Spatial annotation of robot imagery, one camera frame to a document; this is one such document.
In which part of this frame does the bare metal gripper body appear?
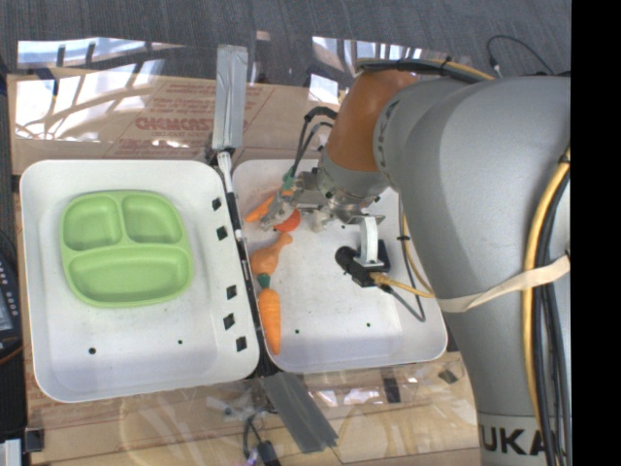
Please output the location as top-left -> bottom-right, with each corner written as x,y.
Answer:
284,168 -> 385,225

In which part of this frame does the small orange carrot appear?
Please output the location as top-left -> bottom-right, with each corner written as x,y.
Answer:
244,192 -> 278,224

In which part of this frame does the orange toy fruit slice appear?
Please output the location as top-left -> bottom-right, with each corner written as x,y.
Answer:
273,209 -> 303,234

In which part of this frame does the thin black and white rod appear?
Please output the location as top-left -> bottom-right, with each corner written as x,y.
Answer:
216,150 -> 269,359

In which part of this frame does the orange toy chicken drumstick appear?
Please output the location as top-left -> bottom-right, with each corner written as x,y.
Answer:
249,231 -> 295,277

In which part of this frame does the white plastic tray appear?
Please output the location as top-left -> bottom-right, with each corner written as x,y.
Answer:
18,158 -> 261,404
231,157 -> 448,375

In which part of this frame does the brown cardboard board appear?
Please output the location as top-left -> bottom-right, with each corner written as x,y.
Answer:
7,73 -> 479,465

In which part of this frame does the orange carrot with green top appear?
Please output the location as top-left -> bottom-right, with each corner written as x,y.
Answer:
256,273 -> 283,357

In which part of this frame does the green divided plate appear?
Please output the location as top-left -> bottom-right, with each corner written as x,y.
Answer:
58,189 -> 195,309

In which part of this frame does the black cylinder on white bracket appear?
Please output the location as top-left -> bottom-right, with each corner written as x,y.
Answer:
334,215 -> 392,288

